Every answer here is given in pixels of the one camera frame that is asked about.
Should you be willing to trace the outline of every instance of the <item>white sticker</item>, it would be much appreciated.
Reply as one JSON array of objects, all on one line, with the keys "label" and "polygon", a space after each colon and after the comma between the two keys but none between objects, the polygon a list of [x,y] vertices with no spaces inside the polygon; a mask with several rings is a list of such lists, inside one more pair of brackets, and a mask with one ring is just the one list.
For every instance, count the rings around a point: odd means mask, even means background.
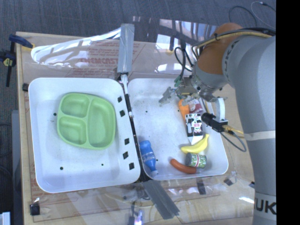
[{"label": "white sticker", "polygon": [[255,192],[254,215],[276,221],[276,196]]},{"label": "white sticker", "polygon": [[247,141],[276,138],[276,130],[244,134]]}]

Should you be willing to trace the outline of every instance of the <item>bottle cap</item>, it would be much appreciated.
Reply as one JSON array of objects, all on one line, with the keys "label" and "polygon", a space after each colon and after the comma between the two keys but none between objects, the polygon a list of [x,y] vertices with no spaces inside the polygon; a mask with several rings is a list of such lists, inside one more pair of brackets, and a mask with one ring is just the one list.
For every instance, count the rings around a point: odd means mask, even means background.
[{"label": "bottle cap", "polygon": [[150,172],[151,177],[154,177],[154,176],[156,176],[157,174],[158,174],[158,171],[157,171],[157,170],[154,170],[154,171]]}]

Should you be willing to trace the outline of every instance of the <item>blue clamp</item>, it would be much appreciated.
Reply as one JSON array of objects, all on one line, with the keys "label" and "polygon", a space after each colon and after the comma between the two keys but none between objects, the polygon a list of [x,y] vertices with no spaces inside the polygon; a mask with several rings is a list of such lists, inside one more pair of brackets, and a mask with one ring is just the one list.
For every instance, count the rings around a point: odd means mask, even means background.
[{"label": "blue clamp", "polygon": [[33,48],[33,45],[30,42],[28,42],[26,39],[24,39],[23,37],[10,34],[9,40],[13,43],[21,44],[24,47]]},{"label": "blue clamp", "polygon": [[3,64],[8,68],[7,70],[7,77],[6,77],[6,86],[9,87],[10,82],[10,75],[11,75],[11,69],[16,64],[16,57],[15,57],[15,44],[21,44],[22,46],[33,48],[33,45],[28,42],[23,37],[10,34],[9,40],[11,41],[10,44],[10,51],[4,51],[0,52],[0,61],[3,62]]}]

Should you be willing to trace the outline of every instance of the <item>yellow cable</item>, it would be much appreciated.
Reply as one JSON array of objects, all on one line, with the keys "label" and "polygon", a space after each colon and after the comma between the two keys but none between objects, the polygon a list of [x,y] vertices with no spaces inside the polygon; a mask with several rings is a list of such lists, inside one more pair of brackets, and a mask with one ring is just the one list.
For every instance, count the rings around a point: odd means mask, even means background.
[{"label": "yellow cable", "polygon": [[224,34],[224,35],[220,35],[220,36],[217,36],[217,37],[212,37],[210,40],[198,45],[196,47],[196,50],[194,50],[194,52],[197,54],[197,57],[199,57],[199,54],[197,52],[197,50],[202,47],[202,46],[205,46],[209,43],[212,43],[214,41],[218,41],[222,38],[229,38],[229,37],[233,37],[233,36],[240,36],[240,35],[253,35],[253,36],[258,36],[258,37],[263,37],[263,38],[270,38],[271,35],[267,35],[267,34],[264,34],[264,33],[260,33],[260,32],[252,32],[252,31],[242,31],[242,32],[234,32],[234,33],[229,33],[229,34]]},{"label": "yellow cable", "polygon": [[237,130],[237,129],[235,129],[235,128],[229,126],[229,125],[223,125],[222,127],[225,129],[225,131],[227,132],[227,134],[229,134],[229,135],[231,135],[231,136],[233,136],[233,135],[230,134],[230,133],[228,133],[228,131],[233,131],[233,132],[236,132],[236,133],[239,133],[239,134],[243,134],[243,135],[244,135],[244,133],[243,133],[242,131]]}]

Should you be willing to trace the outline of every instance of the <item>gray robot arm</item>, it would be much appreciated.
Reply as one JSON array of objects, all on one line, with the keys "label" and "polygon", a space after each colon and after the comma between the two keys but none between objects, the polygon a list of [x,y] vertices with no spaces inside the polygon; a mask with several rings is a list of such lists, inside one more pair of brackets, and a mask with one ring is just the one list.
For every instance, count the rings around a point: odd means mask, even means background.
[{"label": "gray robot arm", "polygon": [[222,74],[207,73],[197,66],[192,77],[199,95],[208,101],[225,84],[235,88],[255,177],[253,225],[274,225],[277,219],[275,50],[276,36],[239,36],[224,52]]}]

